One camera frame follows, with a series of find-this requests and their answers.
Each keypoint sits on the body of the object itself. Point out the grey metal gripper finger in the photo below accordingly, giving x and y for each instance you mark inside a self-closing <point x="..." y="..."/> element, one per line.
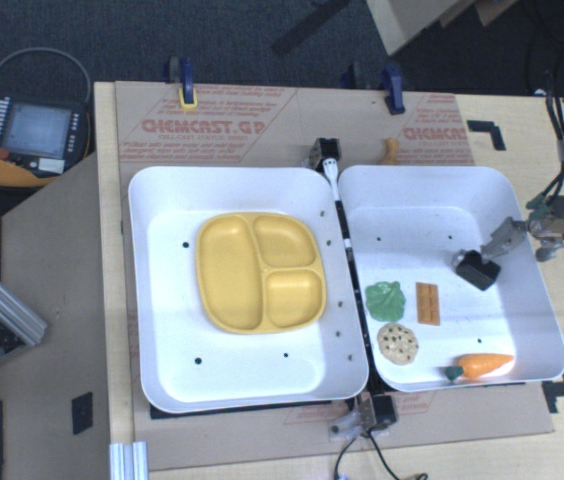
<point x="504" y="248"/>
<point x="508" y="229"/>

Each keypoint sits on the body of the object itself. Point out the orange rectangular biscuit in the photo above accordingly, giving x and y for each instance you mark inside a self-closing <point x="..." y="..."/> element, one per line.
<point x="427" y="304"/>

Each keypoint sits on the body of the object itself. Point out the white plastic tray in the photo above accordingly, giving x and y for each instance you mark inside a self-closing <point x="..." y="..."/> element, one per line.
<point x="242" y="373"/>
<point x="412" y="203"/>

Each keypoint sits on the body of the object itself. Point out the orange carrot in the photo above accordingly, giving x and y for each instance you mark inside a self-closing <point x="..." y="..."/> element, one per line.
<point x="484" y="365"/>

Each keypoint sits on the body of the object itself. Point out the green toy lettuce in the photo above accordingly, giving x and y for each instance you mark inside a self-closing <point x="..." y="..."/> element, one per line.
<point x="385" y="302"/>

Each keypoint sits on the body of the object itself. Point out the tan toy drumstick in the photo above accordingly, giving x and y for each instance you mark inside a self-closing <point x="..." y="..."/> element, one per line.
<point x="390" y="151"/>

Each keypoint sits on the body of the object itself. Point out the round chocolate chip cookie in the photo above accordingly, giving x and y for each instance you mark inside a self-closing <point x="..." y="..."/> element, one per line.
<point x="397" y="344"/>

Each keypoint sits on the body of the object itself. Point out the thin black and white rod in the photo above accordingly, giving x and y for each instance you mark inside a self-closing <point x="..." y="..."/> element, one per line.
<point x="331" y="170"/>

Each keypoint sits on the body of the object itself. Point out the yellow divided plate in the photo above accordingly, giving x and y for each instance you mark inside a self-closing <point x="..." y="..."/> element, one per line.
<point x="229" y="268"/>

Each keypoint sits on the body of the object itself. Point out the brown cardboard board red print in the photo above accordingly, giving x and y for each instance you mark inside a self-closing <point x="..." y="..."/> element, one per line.
<point x="202" y="128"/>

